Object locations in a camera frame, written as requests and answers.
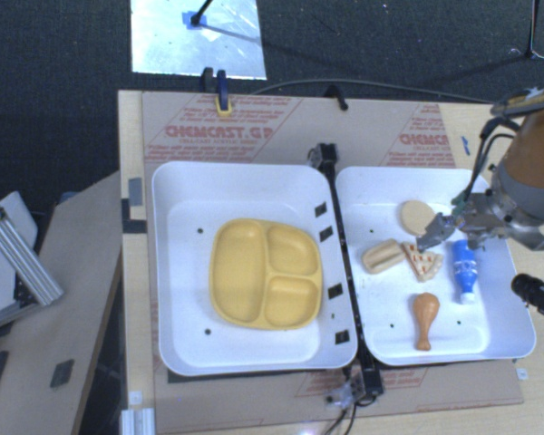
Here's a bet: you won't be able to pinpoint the brown cardboard board red print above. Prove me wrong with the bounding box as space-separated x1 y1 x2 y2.
140 90 525 435

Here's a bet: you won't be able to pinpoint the beige round biscuit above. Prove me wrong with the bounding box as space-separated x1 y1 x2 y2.
399 199 437 237

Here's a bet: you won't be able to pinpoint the thin black rod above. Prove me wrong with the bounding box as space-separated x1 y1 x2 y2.
320 160 378 380

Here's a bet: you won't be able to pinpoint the white plastic tray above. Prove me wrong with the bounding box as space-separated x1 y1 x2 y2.
151 160 360 377
334 165 538 367

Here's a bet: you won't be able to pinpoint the black cylinder on white bracket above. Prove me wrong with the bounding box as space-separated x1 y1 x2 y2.
510 238 544 322

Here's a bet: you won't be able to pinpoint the brown chicken drumstick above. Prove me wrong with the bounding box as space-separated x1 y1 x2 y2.
412 292 442 353

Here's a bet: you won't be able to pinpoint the blue bottle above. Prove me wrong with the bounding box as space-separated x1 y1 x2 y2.
450 238 479 305

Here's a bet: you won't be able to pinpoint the pizza slice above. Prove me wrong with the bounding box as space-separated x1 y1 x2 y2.
401 241 445 284

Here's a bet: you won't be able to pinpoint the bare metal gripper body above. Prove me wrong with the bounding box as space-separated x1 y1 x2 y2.
452 191 544 252

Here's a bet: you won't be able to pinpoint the black block with thin wires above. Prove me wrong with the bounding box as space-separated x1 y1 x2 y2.
325 363 385 409
307 142 342 169

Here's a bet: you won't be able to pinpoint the beige bread roll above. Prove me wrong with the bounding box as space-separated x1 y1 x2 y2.
361 237 406 276

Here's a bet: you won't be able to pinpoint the yellow divided plate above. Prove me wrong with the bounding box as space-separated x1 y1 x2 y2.
208 217 325 332

